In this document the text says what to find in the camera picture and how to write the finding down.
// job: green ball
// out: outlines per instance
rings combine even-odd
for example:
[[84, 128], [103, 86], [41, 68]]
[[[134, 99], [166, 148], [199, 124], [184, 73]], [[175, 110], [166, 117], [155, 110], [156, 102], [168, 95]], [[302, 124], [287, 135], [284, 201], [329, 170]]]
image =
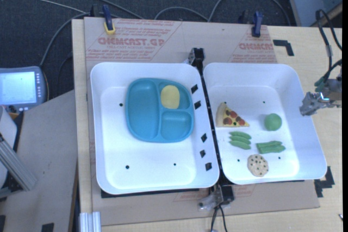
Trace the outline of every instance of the green ball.
[[282, 125], [282, 119], [278, 114], [271, 113], [265, 118], [265, 127], [267, 130], [277, 130]]

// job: toy food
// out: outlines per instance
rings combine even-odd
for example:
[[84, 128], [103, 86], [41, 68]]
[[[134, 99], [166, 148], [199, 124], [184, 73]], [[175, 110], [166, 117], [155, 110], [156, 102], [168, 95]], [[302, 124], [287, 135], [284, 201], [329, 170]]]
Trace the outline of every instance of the toy food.
[[274, 131], [282, 126], [282, 119], [276, 113], [268, 114], [264, 121], [265, 127], [269, 131]]
[[256, 143], [256, 147], [260, 154], [280, 153], [285, 150], [281, 141], [272, 140], [269, 142]]
[[217, 127], [248, 127], [249, 124], [235, 111], [230, 109], [226, 103], [221, 103], [216, 112]]
[[232, 146], [236, 146], [244, 150], [251, 149], [251, 136], [249, 134], [243, 133], [242, 131], [232, 131], [229, 134], [231, 135], [229, 138], [231, 139], [230, 144]]
[[260, 154], [248, 157], [248, 169], [256, 177], [263, 177], [268, 173], [268, 162]]
[[161, 104], [165, 108], [177, 109], [180, 104], [180, 93], [174, 85], [165, 86], [160, 94]]

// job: blue clamp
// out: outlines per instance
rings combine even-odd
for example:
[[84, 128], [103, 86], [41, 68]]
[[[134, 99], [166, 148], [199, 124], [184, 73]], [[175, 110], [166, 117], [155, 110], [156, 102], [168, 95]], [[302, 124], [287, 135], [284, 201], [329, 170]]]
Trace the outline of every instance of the blue clamp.
[[103, 5], [103, 13], [105, 17], [104, 27], [108, 35], [112, 35], [116, 32], [115, 26], [113, 24], [113, 19], [111, 18], [111, 13], [107, 5]]
[[256, 11], [254, 14], [253, 22], [255, 26], [251, 28], [251, 35], [253, 37], [260, 37], [261, 36], [261, 21], [263, 18], [263, 14], [261, 12]]

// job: wooden table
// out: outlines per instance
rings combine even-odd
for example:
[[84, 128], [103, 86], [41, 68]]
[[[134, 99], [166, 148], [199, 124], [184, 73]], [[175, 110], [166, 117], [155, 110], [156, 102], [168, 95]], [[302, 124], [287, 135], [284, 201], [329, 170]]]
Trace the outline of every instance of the wooden table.
[[[287, 64], [296, 70], [304, 92], [314, 92], [314, 82], [326, 72], [328, 65], [325, 45], [318, 28], [269, 26], [268, 30], [272, 40], [289, 41], [295, 53], [294, 56], [288, 56], [284, 47], [275, 46], [278, 63]], [[336, 29], [335, 31], [341, 42], [342, 29]], [[73, 20], [72, 32], [80, 209], [82, 213], [92, 213], [84, 21]], [[325, 28], [325, 32], [332, 44], [333, 60], [336, 61], [341, 58], [341, 51], [335, 47], [330, 30]], [[330, 77], [335, 78], [337, 74], [338, 71], [334, 71]], [[318, 209], [226, 216], [226, 224], [229, 231], [343, 231], [343, 222], [339, 217], [339, 214], [343, 213], [342, 110], [341, 108], [321, 109], [312, 118], [325, 153], [327, 165], [331, 167], [335, 182], [331, 189], [324, 189], [324, 197], [319, 200], [320, 207]], [[211, 220], [211, 217], [205, 217], [188, 220], [111, 225], [103, 226], [102, 230], [118, 232], [208, 231]], [[223, 222], [220, 215], [215, 221], [214, 229], [223, 231]]]

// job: metal bracket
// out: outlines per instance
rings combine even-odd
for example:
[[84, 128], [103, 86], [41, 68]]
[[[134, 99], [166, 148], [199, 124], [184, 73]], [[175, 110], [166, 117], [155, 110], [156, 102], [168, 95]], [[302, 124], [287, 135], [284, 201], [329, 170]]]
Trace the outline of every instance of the metal bracket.
[[79, 224], [79, 232], [101, 232], [100, 212], [80, 213]]
[[227, 205], [234, 201], [232, 185], [216, 185], [208, 196], [198, 200], [199, 211], [211, 211], [219, 205]]
[[189, 64], [196, 67], [201, 76], [203, 75], [203, 60], [205, 57], [204, 48], [193, 48], [189, 54]]
[[6, 142], [2, 134], [0, 134], [0, 162], [7, 168], [22, 189], [29, 191], [34, 187], [36, 178], [19, 160], [17, 153]]

